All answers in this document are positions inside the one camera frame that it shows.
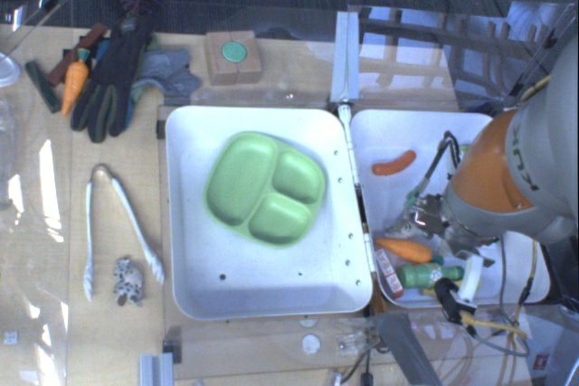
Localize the grey cloth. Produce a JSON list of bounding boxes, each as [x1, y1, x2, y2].
[[129, 48, 203, 99]]

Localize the wooden block with green disc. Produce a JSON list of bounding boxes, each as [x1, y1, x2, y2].
[[204, 30, 264, 87]]

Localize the spotted white toy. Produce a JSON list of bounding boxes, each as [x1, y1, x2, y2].
[[112, 256, 146, 308]]

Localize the green bottle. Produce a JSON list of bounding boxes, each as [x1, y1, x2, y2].
[[396, 262, 466, 290]]

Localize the white plastic tray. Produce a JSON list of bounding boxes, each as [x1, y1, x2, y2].
[[164, 105, 375, 322], [350, 108, 552, 309]]

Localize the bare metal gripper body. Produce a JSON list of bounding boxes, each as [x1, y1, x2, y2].
[[409, 193, 459, 241]]

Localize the red and white carton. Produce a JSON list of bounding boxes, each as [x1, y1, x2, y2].
[[374, 248, 405, 301]]

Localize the black cylinder on white bracket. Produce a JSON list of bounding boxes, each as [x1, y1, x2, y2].
[[433, 255, 485, 325]]

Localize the dark glove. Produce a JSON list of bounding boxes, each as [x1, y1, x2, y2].
[[70, 15, 157, 145]]

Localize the orange carrot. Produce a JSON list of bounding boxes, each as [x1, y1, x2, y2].
[[60, 48, 91, 118], [374, 237, 433, 265]]

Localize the brown bar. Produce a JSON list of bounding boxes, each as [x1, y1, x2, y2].
[[46, 23, 109, 88]]

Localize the dark green bar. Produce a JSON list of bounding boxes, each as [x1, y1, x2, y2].
[[24, 60, 62, 115]]

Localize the orange sausage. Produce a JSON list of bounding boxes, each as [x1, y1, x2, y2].
[[371, 149, 417, 177]]

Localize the white plastic tongs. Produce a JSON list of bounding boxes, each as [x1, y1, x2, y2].
[[82, 163, 166, 304]]

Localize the green divided plate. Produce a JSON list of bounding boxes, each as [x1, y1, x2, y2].
[[204, 130, 327, 249]]

